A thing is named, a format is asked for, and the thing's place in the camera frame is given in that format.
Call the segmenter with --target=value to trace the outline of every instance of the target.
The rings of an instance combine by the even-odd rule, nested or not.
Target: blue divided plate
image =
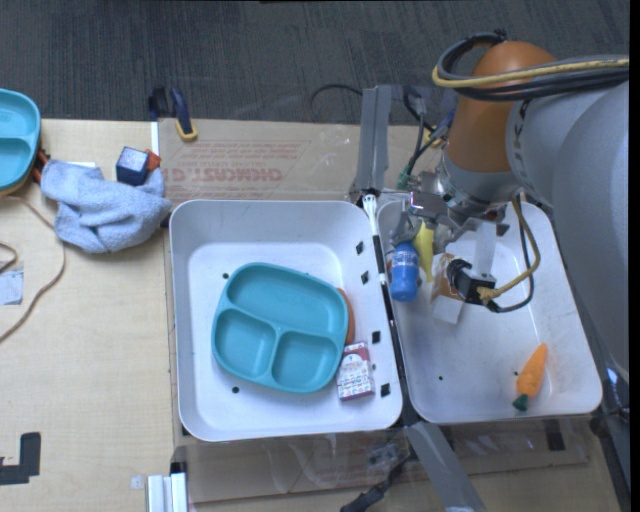
[[[313,276],[249,263],[227,281],[211,345],[218,363],[246,380],[310,393],[334,376],[349,315],[340,292]]]
[[[24,94],[0,89],[0,194],[27,177],[38,149],[40,111]]]

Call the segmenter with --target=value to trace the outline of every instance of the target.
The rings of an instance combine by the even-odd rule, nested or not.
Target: blue cube
[[[125,147],[116,164],[117,180],[135,187],[142,185],[149,172],[147,169],[148,160],[149,153]]]

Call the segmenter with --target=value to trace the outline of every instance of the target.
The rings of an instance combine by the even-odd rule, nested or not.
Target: yellow cable
[[[531,244],[531,249],[533,250],[533,254],[535,255],[535,260],[533,261],[533,265],[531,265],[531,267],[529,267],[518,277],[516,277],[512,281],[509,281],[507,284],[505,284],[504,286],[501,286],[500,288],[493,289],[493,288],[487,288],[486,286],[479,286],[478,295],[480,296],[480,300],[484,302],[489,302],[490,300],[495,299],[496,297],[499,297],[504,292],[510,290],[517,284],[521,283],[522,281],[527,279],[531,274],[533,274],[538,268],[538,265],[540,265],[540,251],[538,250],[538,244],[536,244],[535,238],[533,238],[533,234],[531,233],[529,224],[527,224],[527,221],[524,219],[524,216],[522,215],[522,211],[520,211],[520,206],[518,205],[518,202],[515,199],[512,199],[511,204],[513,206],[513,209],[516,212],[516,215],[518,216],[518,222],[524,229],[524,232],[527,234],[527,238],[529,239],[529,243]]]
[[[431,78],[436,85],[441,87],[474,87],[478,85],[495,84],[499,82],[507,82],[509,80],[521,80],[523,78],[533,78],[545,75],[555,75],[559,73],[567,73],[572,71],[585,71],[590,69],[608,69],[608,68],[628,68],[629,59],[602,59],[589,60],[583,62],[569,62],[565,64],[547,65],[535,69],[521,69],[509,71],[506,73],[497,73],[495,75],[486,75],[472,78],[464,78],[460,80],[447,80],[441,78],[438,73],[438,66],[433,68]]]
[[[42,222],[44,222],[51,229],[54,229],[51,222],[49,222],[44,215],[42,215],[35,207],[33,207],[31,203],[29,203],[22,197],[0,196],[0,203],[2,201],[8,201],[8,200],[17,201],[29,207],[29,209],[33,213],[35,213]],[[62,264],[60,265],[60,269],[58,270],[58,273],[53,277],[53,279],[51,279],[51,281],[49,281],[47,284],[45,284],[42,288],[40,288],[36,292],[36,294],[33,296],[33,299],[31,300],[31,303],[29,304],[25,312],[22,314],[22,316],[18,319],[18,321],[15,324],[13,324],[11,327],[9,327],[9,329],[7,329],[5,332],[0,334],[0,343],[2,343],[4,340],[6,340],[9,336],[11,336],[14,332],[18,330],[18,328],[27,320],[27,318],[31,314],[31,311],[36,305],[36,302],[38,301],[38,299],[44,294],[44,292],[46,292],[49,288],[51,288],[54,284],[56,284],[58,280],[62,277],[62,274],[64,272],[64,267],[65,267],[65,250],[64,250],[64,242],[61,241],[60,243],[62,245]],[[3,247],[9,249],[14,253],[14,258],[8,264],[2,265],[2,268],[0,270],[4,270],[8,268],[10,265],[12,265],[13,262],[15,262],[18,259],[18,252],[7,243],[0,242],[0,245],[2,245]]]

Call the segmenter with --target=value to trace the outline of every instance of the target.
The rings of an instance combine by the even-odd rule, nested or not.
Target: small package
[[[337,374],[340,400],[353,400],[375,393],[370,364],[366,341],[345,345]]]
[[[450,324],[458,323],[460,311],[464,301],[455,288],[452,288],[447,278],[447,267],[455,259],[453,254],[445,252],[435,264],[433,272],[433,287],[431,288],[431,310],[433,318]]]

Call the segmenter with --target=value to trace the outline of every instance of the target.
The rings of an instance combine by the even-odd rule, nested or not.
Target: gray carpet
[[[628,54],[630,0],[215,2],[0,0],[0,88],[45,118],[148,120],[153,87],[179,87],[193,117],[359,123],[358,89],[433,88],[438,56],[504,29],[557,58]],[[392,123],[415,122],[402,108]]]

